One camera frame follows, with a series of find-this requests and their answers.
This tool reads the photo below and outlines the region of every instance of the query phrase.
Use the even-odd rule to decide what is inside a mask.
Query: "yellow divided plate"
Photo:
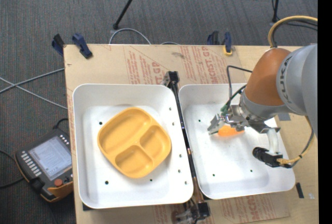
[[[110,119],[98,133],[98,146],[120,172],[141,178],[170,153],[172,143],[163,127],[146,111],[127,108]]]

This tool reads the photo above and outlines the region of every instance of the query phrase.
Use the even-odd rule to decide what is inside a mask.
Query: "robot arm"
[[[271,48],[257,62],[240,103],[230,105],[227,111],[217,114],[207,129],[212,135],[225,123],[237,131],[251,127],[258,133],[266,133],[270,149],[255,148],[253,155],[267,165],[280,166],[282,154],[278,151],[276,136],[280,128],[271,128],[265,121],[279,113],[295,113],[309,120],[318,138],[317,125],[317,44],[302,47],[294,52],[277,48],[273,39],[275,30],[289,21],[311,21],[305,16],[289,17],[277,22],[269,32]]]
[[[240,99],[249,123],[295,113],[308,116],[318,137],[317,47],[308,45],[294,52],[273,48],[261,57]]]

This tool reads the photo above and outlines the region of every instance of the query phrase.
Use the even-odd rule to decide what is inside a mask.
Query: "black clamp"
[[[80,47],[80,53],[87,59],[92,56],[92,52],[89,50],[87,43],[85,42],[83,36],[79,33],[75,33],[72,37],[74,44]]]
[[[212,34],[210,34],[207,38],[207,45],[220,45],[219,39],[218,39],[219,31],[214,31]]]
[[[59,34],[54,36],[53,41],[52,41],[52,46],[63,57],[64,42]]]

